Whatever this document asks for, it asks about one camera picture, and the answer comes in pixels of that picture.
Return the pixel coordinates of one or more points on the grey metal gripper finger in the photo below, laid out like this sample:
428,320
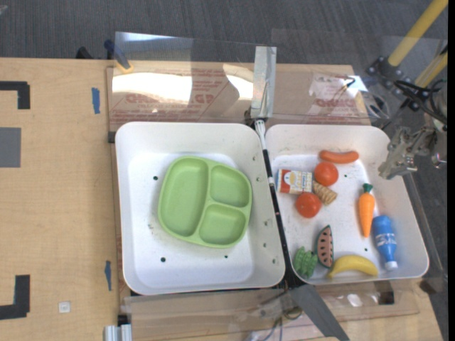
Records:
397,142
396,167

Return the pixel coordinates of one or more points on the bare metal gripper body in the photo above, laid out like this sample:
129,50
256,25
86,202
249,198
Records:
423,142

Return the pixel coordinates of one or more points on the orange carrot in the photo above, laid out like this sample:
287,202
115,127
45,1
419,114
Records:
366,208

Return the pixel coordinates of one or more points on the orange sausage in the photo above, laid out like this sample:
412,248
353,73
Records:
339,157

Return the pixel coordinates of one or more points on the orange ball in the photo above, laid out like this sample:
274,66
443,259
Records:
326,173
308,205

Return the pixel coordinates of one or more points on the blue bottle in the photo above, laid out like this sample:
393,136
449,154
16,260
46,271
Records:
384,236

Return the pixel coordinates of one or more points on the tan waffle cone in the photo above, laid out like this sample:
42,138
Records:
326,194

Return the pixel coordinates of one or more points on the white plastic tray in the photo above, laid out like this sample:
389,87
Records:
348,226
142,261

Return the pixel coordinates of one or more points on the small white and orange carton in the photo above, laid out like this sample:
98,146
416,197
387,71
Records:
293,181

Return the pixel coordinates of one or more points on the yellow banana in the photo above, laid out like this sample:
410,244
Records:
352,263

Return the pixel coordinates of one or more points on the watermelon slice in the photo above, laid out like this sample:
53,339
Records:
325,249

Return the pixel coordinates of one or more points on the green pea pods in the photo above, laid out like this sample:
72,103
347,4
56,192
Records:
305,263

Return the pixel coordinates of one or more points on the green divided plate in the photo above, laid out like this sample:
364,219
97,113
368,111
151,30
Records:
185,197

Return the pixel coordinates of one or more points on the brown cardboard board red print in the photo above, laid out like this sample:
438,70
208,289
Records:
114,114

